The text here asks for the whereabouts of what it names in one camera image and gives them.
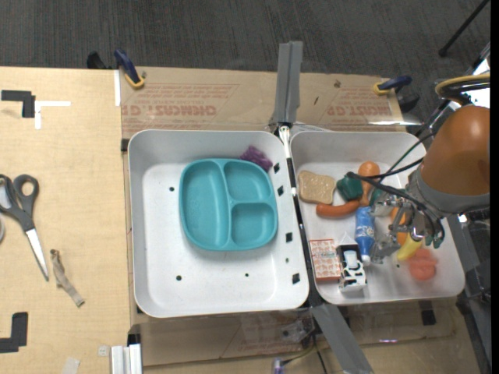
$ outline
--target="purple toy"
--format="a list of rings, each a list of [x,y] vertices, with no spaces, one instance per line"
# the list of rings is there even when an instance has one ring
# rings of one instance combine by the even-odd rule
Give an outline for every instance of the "purple toy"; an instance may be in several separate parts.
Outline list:
[[[272,168],[271,160],[269,160],[262,151],[258,150],[254,146],[249,146],[249,148],[239,157],[239,159],[253,162],[254,164],[257,164],[258,166],[263,168],[265,171],[268,171],[270,168]]]

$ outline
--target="teal plate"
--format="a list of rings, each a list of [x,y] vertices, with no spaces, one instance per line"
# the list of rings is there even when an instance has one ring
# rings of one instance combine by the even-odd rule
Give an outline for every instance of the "teal plate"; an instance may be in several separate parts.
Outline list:
[[[194,161],[182,172],[179,194],[184,233],[202,249],[255,249],[275,236],[274,189],[268,174],[253,162]]]

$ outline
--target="scissors blade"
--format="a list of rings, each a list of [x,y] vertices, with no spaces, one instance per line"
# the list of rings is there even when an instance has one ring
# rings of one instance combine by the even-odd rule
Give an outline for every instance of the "scissors blade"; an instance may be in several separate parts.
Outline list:
[[[37,230],[35,228],[32,228],[31,230],[28,230],[26,232],[26,235],[30,240],[31,249],[33,250],[35,257],[37,258],[38,266],[40,267],[45,280],[48,281],[47,263],[45,262],[44,252],[41,250],[41,243],[40,239],[38,238]]]

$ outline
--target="gray floor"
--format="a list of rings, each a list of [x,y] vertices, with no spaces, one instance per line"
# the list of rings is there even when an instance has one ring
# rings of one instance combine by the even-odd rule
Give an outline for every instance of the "gray floor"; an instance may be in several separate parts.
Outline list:
[[[275,71],[278,45],[303,41],[303,72],[411,76],[420,100],[409,114],[425,120],[440,103],[435,82],[463,74],[490,42],[489,3],[438,54],[481,2],[0,0],[0,66],[86,68],[91,51],[114,65],[122,48],[135,65]],[[490,256],[490,240],[480,245]]]

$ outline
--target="scissors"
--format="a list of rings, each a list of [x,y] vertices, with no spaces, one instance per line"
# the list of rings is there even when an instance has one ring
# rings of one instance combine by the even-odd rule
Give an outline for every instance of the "scissors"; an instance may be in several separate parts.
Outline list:
[[[23,186],[26,183],[30,183],[33,186],[30,194],[23,192]],[[20,175],[12,181],[9,177],[0,175],[0,191],[2,189],[5,189],[5,195],[3,199],[0,199],[0,211],[9,214],[19,221],[30,240],[31,249],[37,258],[38,266],[45,280],[48,281],[47,263],[45,262],[40,239],[38,238],[37,229],[34,227],[33,222],[34,200],[37,198],[38,190],[40,189],[38,180],[29,175]]]

